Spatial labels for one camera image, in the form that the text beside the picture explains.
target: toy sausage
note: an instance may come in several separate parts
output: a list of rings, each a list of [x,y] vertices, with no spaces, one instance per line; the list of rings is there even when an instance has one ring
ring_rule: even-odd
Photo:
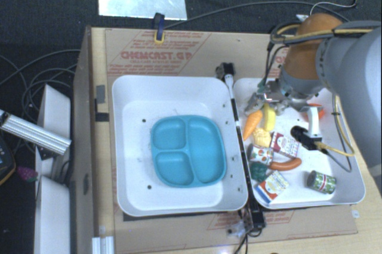
[[[296,167],[299,167],[301,163],[302,163],[301,159],[299,157],[296,157],[292,161],[285,162],[285,163],[272,162],[269,165],[269,169],[272,169],[274,171],[290,171]]]

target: green can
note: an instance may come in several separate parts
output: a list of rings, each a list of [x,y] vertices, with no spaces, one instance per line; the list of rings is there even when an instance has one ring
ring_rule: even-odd
[[[333,176],[325,175],[317,171],[312,171],[306,181],[306,185],[312,190],[325,194],[332,194],[335,191],[337,180]]]

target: white wire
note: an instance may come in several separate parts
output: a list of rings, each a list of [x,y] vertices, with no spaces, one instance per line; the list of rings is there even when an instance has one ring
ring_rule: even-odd
[[[354,3],[352,5],[340,5],[340,4],[336,4],[336,3],[332,3],[332,2],[318,2],[318,3],[316,3],[315,5],[312,6],[312,9],[310,10],[309,15],[310,16],[312,15],[313,10],[318,5],[327,4],[327,5],[333,5],[333,6],[337,6],[337,7],[343,7],[343,8],[353,8],[353,7],[355,7],[357,5],[357,2],[358,2],[358,0],[354,0]]]

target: yellow wire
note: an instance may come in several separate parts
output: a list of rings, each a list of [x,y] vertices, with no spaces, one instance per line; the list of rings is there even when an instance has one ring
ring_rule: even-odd
[[[287,30],[293,29],[298,27],[298,24],[292,24],[292,25],[287,25],[285,27],[280,28],[277,31],[277,34],[280,35],[283,32],[286,32]],[[319,39],[320,35],[349,35],[349,34],[355,34],[355,33],[368,33],[372,31],[372,29],[335,29],[335,30],[320,30],[318,32],[311,32],[311,33],[305,33],[303,35],[297,35],[297,36],[290,36],[286,37],[284,36],[283,38],[273,38],[274,41],[278,42],[291,42],[297,39],[303,39],[303,38],[309,38],[312,36],[318,36],[317,39]]]
[[[335,96],[335,100],[334,100],[334,111],[335,113],[339,113],[339,109],[338,109],[338,103],[340,102],[340,99],[338,96]],[[354,148],[353,146],[351,145],[350,141],[347,139],[347,136],[345,134],[345,131],[344,129],[342,128],[342,125],[341,125],[341,122],[340,122],[340,115],[336,114],[335,115],[335,120],[337,121],[337,125],[338,125],[338,128],[340,130],[340,133],[341,133],[341,136],[343,138],[343,140],[345,141],[345,143],[347,144],[347,146],[349,147],[349,149],[352,151],[352,153],[346,153],[344,151],[341,151],[339,149],[336,149],[334,147],[331,147],[329,145],[326,145],[322,142],[315,142],[316,146],[318,149],[328,149],[328,150],[331,150],[333,152],[336,152],[336,153],[339,153],[339,154],[342,154],[343,156],[354,156],[355,155],[355,152],[354,152]]]

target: black tool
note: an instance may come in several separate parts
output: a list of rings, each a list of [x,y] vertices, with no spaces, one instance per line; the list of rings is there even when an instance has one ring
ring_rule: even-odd
[[[318,150],[315,142],[321,142],[322,137],[319,138],[310,138],[307,134],[308,130],[300,126],[295,126],[291,129],[291,135],[294,139],[300,142],[304,148],[308,150]]]
[[[221,63],[220,66],[216,68],[215,72],[216,72],[216,77],[222,80],[223,82],[225,82],[229,90],[229,94],[231,97],[232,110],[233,110],[233,117],[235,118],[236,132],[238,133],[241,158],[242,158],[242,163],[244,167],[245,181],[247,183],[247,189],[248,189],[249,200],[247,204],[251,212],[251,219],[252,219],[254,231],[261,231],[266,226],[265,219],[264,219],[263,212],[261,211],[256,201],[255,194],[253,192],[251,175],[249,174],[249,168],[248,168],[248,162],[247,162],[247,154],[245,152],[244,142],[243,142],[243,138],[241,134],[238,109],[236,106],[236,100],[233,93],[233,75],[235,74],[235,67],[233,63]]]

